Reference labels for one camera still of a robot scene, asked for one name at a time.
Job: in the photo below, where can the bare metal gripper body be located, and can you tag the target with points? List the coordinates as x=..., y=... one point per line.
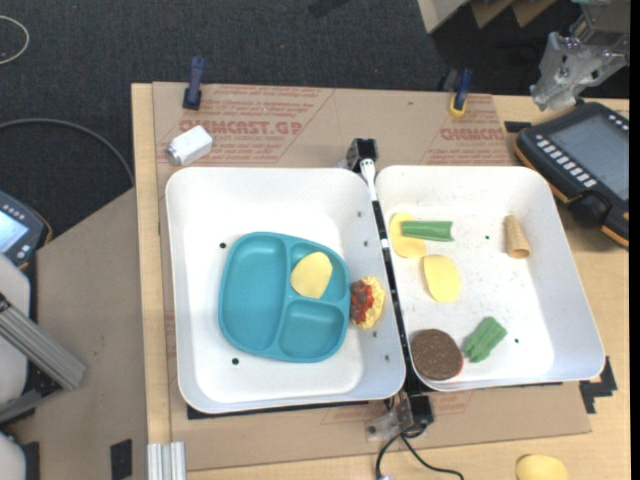
x=607, y=15

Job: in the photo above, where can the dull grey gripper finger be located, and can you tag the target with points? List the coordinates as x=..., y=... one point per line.
x=597, y=67
x=552, y=75

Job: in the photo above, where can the tan ice cream cone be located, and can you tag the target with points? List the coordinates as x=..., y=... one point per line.
x=516, y=238

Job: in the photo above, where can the green toy bean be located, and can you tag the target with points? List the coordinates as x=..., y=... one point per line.
x=484, y=340
x=427, y=230

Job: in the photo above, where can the yellow oval crisp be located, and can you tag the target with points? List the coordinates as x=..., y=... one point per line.
x=312, y=275
x=442, y=278
x=407, y=248

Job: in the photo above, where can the white plastic tray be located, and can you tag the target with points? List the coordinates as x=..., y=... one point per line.
x=210, y=208
x=530, y=308

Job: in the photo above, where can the thin black and white rod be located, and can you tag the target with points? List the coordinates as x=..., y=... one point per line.
x=385, y=248

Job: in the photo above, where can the brown cardboard board red print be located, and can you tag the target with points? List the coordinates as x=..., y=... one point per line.
x=310, y=118

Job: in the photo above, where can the toy spaghetti with meatballs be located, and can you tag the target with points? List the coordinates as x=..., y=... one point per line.
x=369, y=302

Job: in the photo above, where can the brown burger patty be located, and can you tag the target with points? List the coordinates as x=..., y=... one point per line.
x=436, y=354

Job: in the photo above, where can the white small bottle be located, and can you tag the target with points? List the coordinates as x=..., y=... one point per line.
x=191, y=145

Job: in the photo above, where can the blue divided plate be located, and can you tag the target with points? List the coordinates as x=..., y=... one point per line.
x=255, y=293

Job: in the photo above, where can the yellow toy fruit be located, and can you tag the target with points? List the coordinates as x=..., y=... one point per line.
x=541, y=468

